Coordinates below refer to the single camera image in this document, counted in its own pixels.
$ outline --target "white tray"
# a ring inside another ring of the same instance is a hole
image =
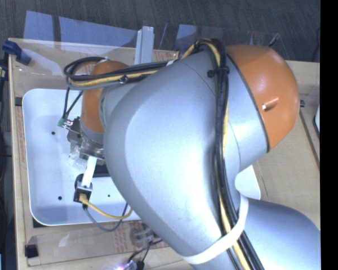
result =
[[[57,126],[64,110],[65,92],[32,89],[23,97],[30,210],[35,220],[46,226],[91,223],[82,204],[73,201],[75,179],[86,166],[69,157],[68,130]],[[78,93],[70,91],[68,107]],[[81,100],[69,119],[74,120],[80,113]],[[93,178],[92,184],[90,202],[106,213],[121,215],[126,202],[112,179]],[[115,221],[89,211],[98,222]],[[140,218],[133,212],[126,220],[136,219]]]

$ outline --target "gray carpet floor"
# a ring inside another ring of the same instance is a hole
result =
[[[320,61],[321,0],[0,0],[0,58],[7,38],[24,37],[28,11],[132,30],[184,24],[279,33],[285,59]],[[7,83],[2,106],[0,126],[8,132]]]

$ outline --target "orange cap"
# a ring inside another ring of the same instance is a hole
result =
[[[128,65],[118,61],[103,61],[95,65],[91,75],[100,75],[128,67]],[[96,133],[103,133],[104,128],[101,125],[99,117],[99,101],[102,88],[83,91],[83,102],[81,110],[81,122],[83,125]]]
[[[299,113],[299,93],[293,72],[269,47],[227,46],[252,93],[268,136],[269,149],[294,127]]]

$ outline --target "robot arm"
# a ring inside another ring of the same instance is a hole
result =
[[[293,128],[297,85],[271,48],[223,50],[209,40],[171,65],[139,67],[95,67],[105,83],[87,84],[81,127],[102,146],[115,185],[143,222],[192,257],[235,226],[237,174]],[[320,235],[308,218],[272,203],[248,204],[239,239],[208,261],[191,262],[195,269],[320,268]]]

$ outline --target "clamp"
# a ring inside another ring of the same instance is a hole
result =
[[[4,58],[0,59],[0,102],[2,101],[2,93],[5,81],[8,81],[8,56],[9,54],[16,56],[16,61],[24,65],[29,65],[31,57],[29,57],[15,42],[6,40],[2,49],[4,50]]]

